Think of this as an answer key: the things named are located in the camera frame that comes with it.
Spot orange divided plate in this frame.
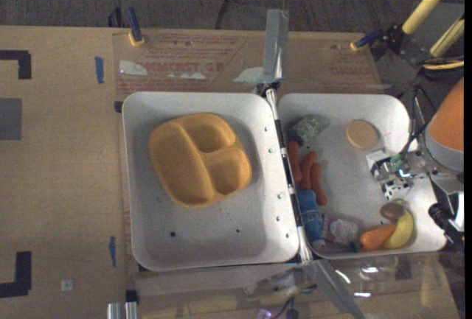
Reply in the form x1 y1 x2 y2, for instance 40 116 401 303
147 111 253 209

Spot white plastic tray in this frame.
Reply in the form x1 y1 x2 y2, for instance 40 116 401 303
277 92 448 261
121 90 301 272

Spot tan round biscuit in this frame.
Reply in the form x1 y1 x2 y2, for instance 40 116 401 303
345 119 381 150

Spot black cylinder on white bracket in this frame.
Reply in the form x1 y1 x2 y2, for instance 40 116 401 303
428 190 465 244

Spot black block with thin wires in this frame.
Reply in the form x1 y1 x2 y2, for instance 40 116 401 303
256 80 282 94

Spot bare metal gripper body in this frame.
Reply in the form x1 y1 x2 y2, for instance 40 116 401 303
387 149 433 180

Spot orange carrot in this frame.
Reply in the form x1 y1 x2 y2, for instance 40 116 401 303
349 224 398 253

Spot pink and white packet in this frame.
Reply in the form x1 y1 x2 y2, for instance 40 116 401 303
322 214 361 246

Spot brown sausage links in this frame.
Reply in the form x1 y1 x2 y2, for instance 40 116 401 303
287 139 328 207

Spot brown cardboard board red print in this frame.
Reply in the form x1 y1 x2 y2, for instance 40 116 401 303
111 31 385 306

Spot yellow banana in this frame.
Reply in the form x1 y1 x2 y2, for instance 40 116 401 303
382 198 415 250

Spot blue bottle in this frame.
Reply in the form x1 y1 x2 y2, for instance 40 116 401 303
296 189 327 248

